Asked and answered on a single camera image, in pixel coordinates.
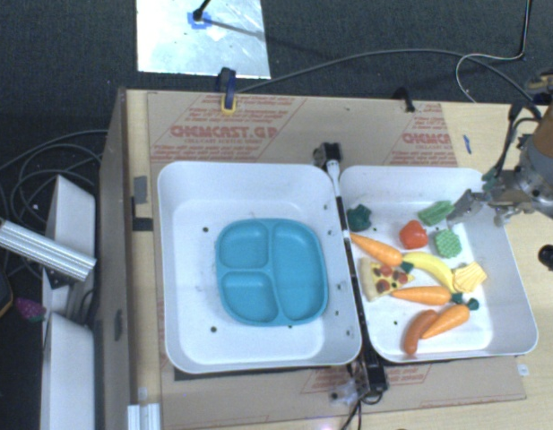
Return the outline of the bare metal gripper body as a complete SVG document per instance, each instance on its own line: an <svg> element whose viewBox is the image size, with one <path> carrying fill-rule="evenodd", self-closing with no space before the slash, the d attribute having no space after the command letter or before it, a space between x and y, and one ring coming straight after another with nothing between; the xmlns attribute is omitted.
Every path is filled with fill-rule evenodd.
<svg viewBox="0 0 553 430"><path fill-rule="evenodd" d="M541 213L553 219L553 185L531 171L503 171L499 177L490 177L483 185L487 204L514 206L518 213Z"/></svg>

